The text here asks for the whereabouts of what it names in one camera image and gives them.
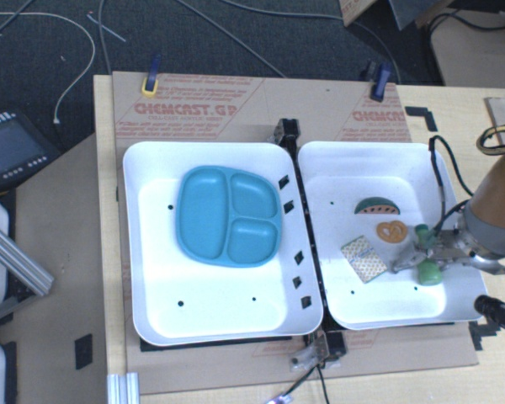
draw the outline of blue divided plate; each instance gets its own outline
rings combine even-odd
[[[265,178],[220,166],[201,166],[184,177],[176,234],[192,259],[238,268],[259,266],[279,250],[279,194]]]

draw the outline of patterned square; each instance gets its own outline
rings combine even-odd
[[[344,245],[341,250],[363,283],[368,283],[387,270],[385,263],[363,236]]]

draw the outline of white cable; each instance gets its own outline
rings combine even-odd
[[[0,15],[14,15],[15,12],[0,12]],[[90,70],[90,67],[92,67],[93,60],[95,59],[95,43],[93,42],[92,36],[88,33],[88,31],[82,27],[79,23],[76,23],[72,19],[62,17],[61,15],[57,15],[56,13],[47,13],[47,12],[22,12],[19,13],[19,15],[23,16],[45,16],[45,17],[52,17],[52,18],[58,18],[62,19],[64,21],[67,21],[69,24],[73,24],[74,26],[78,27],[82,32],[88,37],[90,40],[90,43],[92,44],[92,56],[90,57],[89,63],[86,65],[84,70],[78,75],[78,77],[75,78],[75,80],[69,85],[69,87],[66,88],[66,90],[61,94],[61,96],[58,98],[58,101],[56,102],[56,106],[54,108],[54,119],[53,123],[55,125],[60,124],[60,119],[58,118],[58,109],[60,108],[62,100],[67,96],[67,94],[71,91],[71,89],[81,80],[81,78],[86,75],[88,70]]]

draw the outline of wooden table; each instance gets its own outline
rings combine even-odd
[[[505,98],[505,89],[397,87],[403,106],[427,107],[433,111],[439,134],[451,145],[467,185],[475,189],[496,158],[483,156],[475,147],[477,137],[492,122],[484,98]],[[112,78],[94,78],[96,136],[98,148],[99,203],[107,365],[109,374],[127,371],[124,310],[120,269],[120,230],[116,199],[116,159]],[[428,143],[431,136],[424,120],[408,117],[412,140]],[[448,163],[457,199],[465,192],[456,183]],[[505,277],[485,276],[489,294],[505,300]],[[367,375],[327,380],[331,403],[505,403],[505,331],[483,339],[479,364],[458,369],[434,369],[402,374]],[[190,402],[261,404],[289,385],[273,384],[209,391],[142,396],[142,403]],[[323,402],[322,386],[314,376],[292,396],[296,403]]]

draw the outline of black carpet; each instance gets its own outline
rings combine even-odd
[[[0,0],[15,11],[27,0]],[[96,57],[86,76],[65,97],[61,124],[53,125],[56,101],[87,65],[91,45],[77,27],[47,16],[21,16],[0,32],[0,110],[16,106],[58,148],[66,151],[93,133],[93,75],[107,72],[98,27],[87,18],[100,0],[37,0],[25,11],[55,13],[81,24],[95,40]],[[279,73],[174,0],[108,0],[103,24],[125,42],[105,35],[112,70],[146,72],[155,52],[161,71],[250,77],[358,80],[368,61],[389,60],[372,30],[388,46],[403,84],[439,85],[423,30],[399,31],[387,0],[379,0],[344,28],[326,19],[289,19],[252,13],[216,0],[184,0],[249,45]],[[250,7],[340,17],[338,0],[232,0]],[[451,7],[505,11],[505,0],[457,0]],[[0,16],[0,23],[6,17]]]

